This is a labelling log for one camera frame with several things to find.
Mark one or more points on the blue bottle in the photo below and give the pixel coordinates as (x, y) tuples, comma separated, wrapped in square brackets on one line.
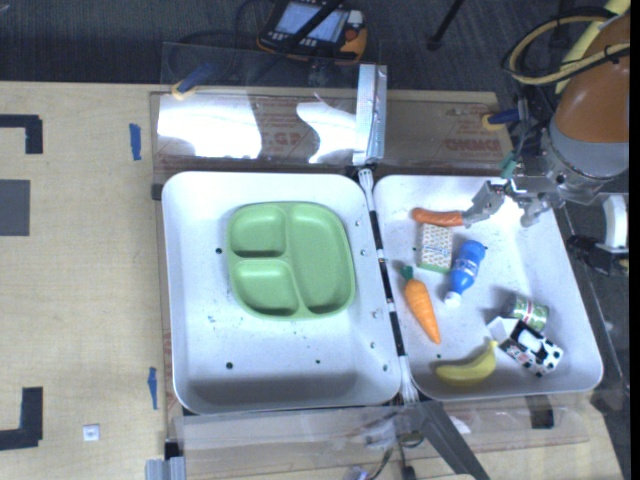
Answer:
[(465, 270)]

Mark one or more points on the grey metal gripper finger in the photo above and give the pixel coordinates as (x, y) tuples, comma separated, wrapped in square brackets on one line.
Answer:
[(534, 213), (486, 202)]

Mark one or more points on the white plastic tray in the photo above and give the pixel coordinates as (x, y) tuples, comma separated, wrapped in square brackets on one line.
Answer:
[(525, 268), (280, 358)]

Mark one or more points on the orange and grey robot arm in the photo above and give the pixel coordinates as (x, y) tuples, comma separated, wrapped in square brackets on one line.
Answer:
[(595, 103)]

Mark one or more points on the black cylinder on white bracket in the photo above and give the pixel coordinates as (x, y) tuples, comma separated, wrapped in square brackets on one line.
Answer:
[(616, 220)]

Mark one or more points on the black and white milk carton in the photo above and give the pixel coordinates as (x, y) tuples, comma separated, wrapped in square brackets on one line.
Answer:
[(532, 349)]

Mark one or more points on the green can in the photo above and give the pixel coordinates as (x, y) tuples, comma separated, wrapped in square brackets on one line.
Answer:
[(531, 313)]

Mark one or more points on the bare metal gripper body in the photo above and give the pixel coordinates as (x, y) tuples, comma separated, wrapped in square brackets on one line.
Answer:
[(537, 187)]

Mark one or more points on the green divided plate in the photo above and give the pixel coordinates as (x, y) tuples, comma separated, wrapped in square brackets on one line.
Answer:
[(320, 258)]

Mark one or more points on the white patterned carton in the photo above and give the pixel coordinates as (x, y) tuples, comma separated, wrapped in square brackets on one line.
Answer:
[(436, 248)]

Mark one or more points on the orange carrot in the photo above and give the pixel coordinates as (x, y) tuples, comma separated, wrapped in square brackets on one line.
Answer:
[(422, 308)]

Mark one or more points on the yellow banana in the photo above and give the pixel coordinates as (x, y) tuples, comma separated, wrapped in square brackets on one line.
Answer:
[(470, 370)]

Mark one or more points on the orange sausage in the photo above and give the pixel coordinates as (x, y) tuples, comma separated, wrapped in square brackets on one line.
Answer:
[(435, 216)]

